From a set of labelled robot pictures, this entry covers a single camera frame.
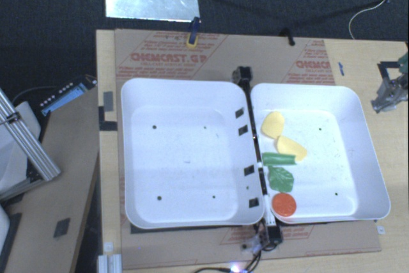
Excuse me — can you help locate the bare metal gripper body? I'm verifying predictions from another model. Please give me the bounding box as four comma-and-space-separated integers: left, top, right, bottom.
370, 70, 409, 114

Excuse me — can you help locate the white plastic tray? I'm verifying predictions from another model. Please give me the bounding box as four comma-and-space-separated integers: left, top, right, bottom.
250, 82, 392, 225
120, 77, 266, 230

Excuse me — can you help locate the yellow toy crisp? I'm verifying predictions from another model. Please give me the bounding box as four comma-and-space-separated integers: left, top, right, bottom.
276, 135, 308, 162
261, 111, 286, 139

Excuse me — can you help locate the green toy bean pod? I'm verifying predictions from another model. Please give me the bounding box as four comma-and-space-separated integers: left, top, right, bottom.
261, 152, 298, 167

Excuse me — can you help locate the green toy lettuce leaf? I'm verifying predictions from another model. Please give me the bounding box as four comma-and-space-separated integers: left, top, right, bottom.
266, 165, 295, 194

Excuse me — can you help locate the thin black and white rod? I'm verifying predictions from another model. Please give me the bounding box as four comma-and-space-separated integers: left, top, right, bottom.
240, 79, 276, 228

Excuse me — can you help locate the orange round toy slice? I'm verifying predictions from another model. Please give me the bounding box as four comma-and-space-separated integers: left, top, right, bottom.
272, 192, 297, 217

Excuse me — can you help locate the brown cardboard board red print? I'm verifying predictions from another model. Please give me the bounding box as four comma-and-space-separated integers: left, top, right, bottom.
113, 29, 383, 270

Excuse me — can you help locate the black block with thin wires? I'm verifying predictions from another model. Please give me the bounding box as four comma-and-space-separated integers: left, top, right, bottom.
266, 226, 284, 244
232, 66, 254, 85

